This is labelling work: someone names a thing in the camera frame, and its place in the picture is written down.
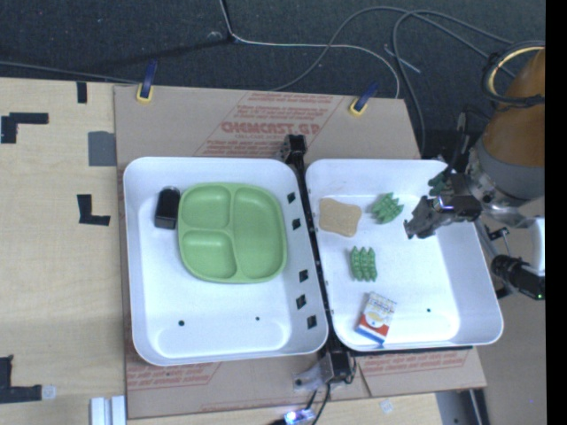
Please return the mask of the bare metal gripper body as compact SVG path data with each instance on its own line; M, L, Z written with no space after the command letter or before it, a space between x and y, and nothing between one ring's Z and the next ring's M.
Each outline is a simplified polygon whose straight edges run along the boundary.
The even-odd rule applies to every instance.
M536 218L520 211L527 203L498 188L487 174L442 172L435 178L435 228L472 222L482 214L513 228L528 228Z

